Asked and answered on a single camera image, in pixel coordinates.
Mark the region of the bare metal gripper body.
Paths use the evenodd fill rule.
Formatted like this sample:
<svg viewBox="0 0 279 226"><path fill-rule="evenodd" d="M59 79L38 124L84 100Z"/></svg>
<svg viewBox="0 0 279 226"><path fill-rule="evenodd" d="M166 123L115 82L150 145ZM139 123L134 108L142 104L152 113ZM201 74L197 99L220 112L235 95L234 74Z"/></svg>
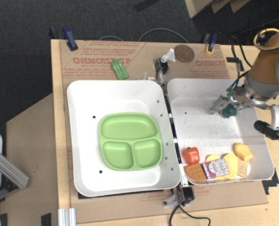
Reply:
<svg viewBox="0 0 279 226"><path fill-rule="evenodd" d="M266 104L269 100L258 93L256 93L250 87L236 87L231 92L227 93L229 98L229 104L234 107L235 103L246 103L247 107L257 107L262 110L269 110L272 108L272 105Z"/></svg>

